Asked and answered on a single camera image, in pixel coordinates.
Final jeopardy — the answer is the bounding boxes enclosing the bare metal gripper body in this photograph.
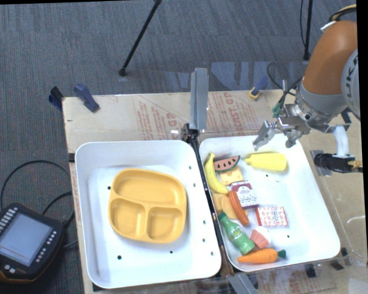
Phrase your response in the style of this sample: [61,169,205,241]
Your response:
[275,101,331,137]

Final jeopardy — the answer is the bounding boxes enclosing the yellow squeeze bottle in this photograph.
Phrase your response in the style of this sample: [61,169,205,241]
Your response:
[243,150,288,173]

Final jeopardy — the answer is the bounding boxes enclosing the red watermelon slice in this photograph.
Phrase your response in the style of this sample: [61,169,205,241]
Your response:
[212,154,241,173]

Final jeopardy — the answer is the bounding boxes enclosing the yellow cheese slice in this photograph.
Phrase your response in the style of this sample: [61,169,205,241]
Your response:
[218,166,245,186]

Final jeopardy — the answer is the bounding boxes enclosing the white plastic tray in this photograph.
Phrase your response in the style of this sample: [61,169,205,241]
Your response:
[74,136,223,291]
[198,131,342,275]

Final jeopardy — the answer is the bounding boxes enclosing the red and white carton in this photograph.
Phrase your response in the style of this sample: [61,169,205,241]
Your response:
[231,180,260,210]

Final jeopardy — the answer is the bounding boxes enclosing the yellow banana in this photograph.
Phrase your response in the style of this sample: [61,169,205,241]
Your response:
[203,152,231,197]

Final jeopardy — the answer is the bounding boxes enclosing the orange sausage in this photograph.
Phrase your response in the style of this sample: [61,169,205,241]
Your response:
[227,189,250,227]

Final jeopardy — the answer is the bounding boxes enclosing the red and white packet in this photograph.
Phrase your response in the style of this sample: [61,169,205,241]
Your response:
[255,205,290,229]

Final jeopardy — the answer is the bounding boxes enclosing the yellow orange chips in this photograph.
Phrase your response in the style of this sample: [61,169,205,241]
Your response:
[211,192,240,221]

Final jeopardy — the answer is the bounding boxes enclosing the pink and white cupcake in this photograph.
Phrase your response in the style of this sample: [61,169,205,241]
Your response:
[248,225,273,250]

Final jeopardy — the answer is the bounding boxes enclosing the green bottle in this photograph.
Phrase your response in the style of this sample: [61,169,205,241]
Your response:
[217,210,256,257]

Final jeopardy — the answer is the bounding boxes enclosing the orange carrot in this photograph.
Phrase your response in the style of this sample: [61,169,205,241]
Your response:
[236,247,288,266]

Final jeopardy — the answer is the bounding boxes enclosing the yellow divided plate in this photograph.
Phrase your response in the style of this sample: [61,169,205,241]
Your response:
[106,165,190,247]

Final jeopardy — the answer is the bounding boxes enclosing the brown cardboard board red print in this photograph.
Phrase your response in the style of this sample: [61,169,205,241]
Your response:
[61,83,368,294]

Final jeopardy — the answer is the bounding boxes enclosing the black cylinder on white bracket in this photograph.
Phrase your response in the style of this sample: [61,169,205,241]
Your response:
[311,124,364,175]

